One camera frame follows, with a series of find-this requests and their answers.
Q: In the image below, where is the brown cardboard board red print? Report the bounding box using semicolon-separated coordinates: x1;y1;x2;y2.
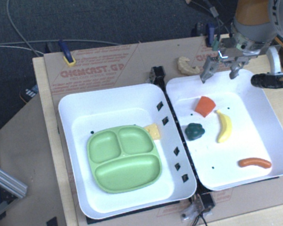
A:
43;18;283;226

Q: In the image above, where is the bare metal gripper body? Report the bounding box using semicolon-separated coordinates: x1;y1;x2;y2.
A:
215;30;272;68

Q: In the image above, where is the beige toy pastry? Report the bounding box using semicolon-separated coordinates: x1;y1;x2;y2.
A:
176;53;201;77

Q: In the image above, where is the orange sausage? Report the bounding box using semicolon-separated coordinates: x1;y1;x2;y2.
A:
237;155;272;173

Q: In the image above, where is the dark green broccoli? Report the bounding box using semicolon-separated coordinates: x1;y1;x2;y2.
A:
183;121;207;142

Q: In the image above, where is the yellow banana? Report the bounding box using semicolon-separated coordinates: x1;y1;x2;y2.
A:
212;107;235;144

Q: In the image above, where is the green divided plate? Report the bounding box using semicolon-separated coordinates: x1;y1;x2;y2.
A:
83;120;166;198

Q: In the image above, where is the white plastic tray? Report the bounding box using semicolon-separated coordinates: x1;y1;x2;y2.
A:
56;76;201;223
164;60;283;197

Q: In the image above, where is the black cylinder on white bracket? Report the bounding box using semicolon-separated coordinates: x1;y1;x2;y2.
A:
245;45;283;93

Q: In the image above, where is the yellow cheese slice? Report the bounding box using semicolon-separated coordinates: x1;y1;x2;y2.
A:
143;122;161;142

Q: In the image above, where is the orange pizza slice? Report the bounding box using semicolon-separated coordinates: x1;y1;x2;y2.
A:
192;94;218;119

